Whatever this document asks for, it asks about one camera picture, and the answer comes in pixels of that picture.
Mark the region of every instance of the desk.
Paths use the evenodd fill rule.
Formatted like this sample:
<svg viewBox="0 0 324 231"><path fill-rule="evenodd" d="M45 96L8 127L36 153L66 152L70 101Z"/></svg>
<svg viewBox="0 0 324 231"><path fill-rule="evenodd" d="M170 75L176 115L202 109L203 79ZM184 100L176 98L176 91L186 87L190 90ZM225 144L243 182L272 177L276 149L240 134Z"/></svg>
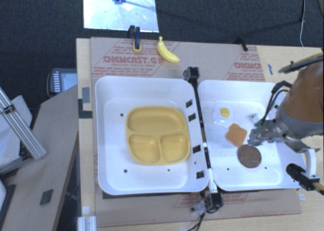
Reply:
<svg viewBox="0 0 324 231"><path fill-rule="evenodd" d="M5 186L16 187L3 231L56 230L77 148L76 95L73 87L41 105L33 133L47 154L4 180ZM40 205L49 190L50 201Z"/></svg>
<svg viewBox="0 0 324 231"><path fill-rule="evenodd" d="M90 87L91 84L91 41L90 39L77 39L77 72L78 72L78 98L82 99L83 88ZM297 73L283 75L277 71L291 60L297 61L307 56L320 53L320 49L314 48L293 48L293 47L267 47L258 46L260 62L266 81L276 83L283 79L293 82ZM270 74L268 64L272 66L273 75ZM82 104L84 111L92 110L92 101ZM94 157L93 157L93 122L92 119L82 118L79 120L79 143L80 143L80 171L81 171L81 205L88 210L83 212L83 216L93 216L96 214L95 208L95 187L94 187ZM322 147L323 137L314 137L305 141L308 145ZM323 180L323 154L317 153L317 174ZM267 217L249 217L236 219L206 220L202 222L200 230L321 230L323 219L318 217L318 212L322 212L324 204L322 196L316 192L306 192L305 201L301 201L302 214L281 215ZM186 230L194 225L194 222L176 222L162 224L146 224L132 226L102 227L99 231L110 230Z"/></svg>

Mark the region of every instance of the small yellow object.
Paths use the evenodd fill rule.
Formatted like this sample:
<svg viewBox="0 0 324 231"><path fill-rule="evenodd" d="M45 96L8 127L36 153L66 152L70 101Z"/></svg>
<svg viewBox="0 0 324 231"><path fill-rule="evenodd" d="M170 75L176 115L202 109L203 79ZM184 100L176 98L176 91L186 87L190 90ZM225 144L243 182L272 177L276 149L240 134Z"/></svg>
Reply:
<svg viewBox="0 0 324 231"><path fill-rule="evenodd" d="M136 49L135 48L135 41L133 42L133 51L134 53L140 53L142 51L142 43L140 43L140 48Z"/></svg>
<svg viewBox="0 0 324 231"><path fill-rule="evenodd" d="M168 62L171 63L177 63L180 61L179 57L176 56L175 54L171 53L165 46L165 44L163 43L163 38L162 36L159 36L158 38L158 43L156 46L156 49L158 51L158 53L164 58L166 59Z"/></svg>
<svg viewBox="0 0 324 231"><path fill-rule="evenodd" d="M187 121L173 107L134 108L126 118L126 137L133 159L141 164L176 164L190 154Z"/></svg>
<svg viewBox="0 0 324 231"><path fill-rule="evenodd" d="M228 118L229 117L229 110L228 108L221 108L221 115L225 118Z"/></svg>

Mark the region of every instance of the cookie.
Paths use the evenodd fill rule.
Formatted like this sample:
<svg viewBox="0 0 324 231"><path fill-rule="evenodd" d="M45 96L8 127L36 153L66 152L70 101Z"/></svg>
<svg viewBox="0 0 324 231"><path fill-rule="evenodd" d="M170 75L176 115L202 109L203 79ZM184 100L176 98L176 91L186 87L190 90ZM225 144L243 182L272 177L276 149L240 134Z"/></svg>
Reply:
<svg viewBox="0 0 324 231"><path fill-rule="evenodd" d="M238 124L232 124L226 134L226 139L237 147L240 147L243 144L247 133L248 132Z"/></svg>
<svg viewBox="0 0 324 231"><path fill-rule="evenodd" d="M241 164L247 168L256 168L261 163L260 151L255 146L242 145L237 150L237 157Z"/></svg>

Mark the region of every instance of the black carpet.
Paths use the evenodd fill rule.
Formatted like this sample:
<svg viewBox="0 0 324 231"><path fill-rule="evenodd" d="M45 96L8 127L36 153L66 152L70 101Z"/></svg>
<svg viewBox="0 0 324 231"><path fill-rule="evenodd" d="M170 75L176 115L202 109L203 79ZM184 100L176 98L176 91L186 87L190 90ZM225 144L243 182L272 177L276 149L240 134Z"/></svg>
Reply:
<svg viewBox="0 0 324 231"><path fill-rule="evenodd" d="M166 40L300 46L302 0L155 0ZM83 0L0 0L0 86L34 108L47 99L54 67L75 67L78 37L126 37L123 31L83 28ZM143 33L142 38L157 39ZM323 46L323 16L307 0L303 43Z"/></svg>

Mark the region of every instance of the cable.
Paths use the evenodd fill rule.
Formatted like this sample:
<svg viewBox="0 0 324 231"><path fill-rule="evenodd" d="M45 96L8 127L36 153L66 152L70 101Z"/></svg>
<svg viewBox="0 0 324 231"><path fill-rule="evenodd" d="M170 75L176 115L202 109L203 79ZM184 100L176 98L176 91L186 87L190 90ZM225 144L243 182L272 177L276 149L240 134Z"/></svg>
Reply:
<svg viewBox="0 0 324 231"><path fill-rule="evenodd" d="M67 197L66 201L69 201L72 196L74 195L74 193L80 188L80 184L78 184L73 191L70 192L70 195Z"/></svg>
<svg viewBox="0 0 324 231"><path fill-rule="evenodd" d="M280 90L278 92L278 90L282 87L282 86L286 86L288 88L291 88L292 85L286 81L281 81L279 83L277 83L273 88L272 88L272 91L271 91L271 97L269 99L269 102L268 102L268 105L267 105L267 108L265 110L265 114L263 116L263 118L259 121L260 125L263 126L264 122L265 122L265 119L267 117L267 115L269 114L272 106L274 105L274 102L276 100L276 98L278 97L278 94L282 91L287 91L287 90Z"/></svg>
<svg viewBox="0 0 324 231"><path fill-rule="evenodd" d="M196 225L194 225L192 228L190 228L190 229L188 229L186 231L193 231L193 230L195 230L195 228L196 228L195 231L198 231L199 228L200 228L201 222L203 221L204 216L205 216L205 213L200 216L200 220L199 220L199 222Z"/></svg>
<svg viewBox="0 0 324 231"><path fill-rule="evenodd" d="M288 90L280 90L280 91L277 92L277 94L276 94L275 97L273 98L273 101L272 101L272 103L271 103L271 105L270 105L270 109L273 107L275 100L277 99L278 95L279 95L281 92L288 92Z"/></svg>
<svg viewBox="0 0 324 231"><path fill-rule="evenodd" d="M219 208L217 208L217 209L215 209L215 210L213 210L213 211L208 210L207 213L208 213L208 214L214 214L214 213L216 213L216 212L218 211L218 209L219 209Z"/></svg>
<svg viewBox="0 0 324 231"><path fill-rule="evenodd" d="M306 10L306 0L304 0L304 3L303 3L303 15L302 15L302 23L301 23L301 27L300 27L300 35L299 35L299 40L300 40L300 44L302 45L302 47L304 47L303 41L302 41L302 34L303 34L303 29L304 29L305 10Z"/></svg>

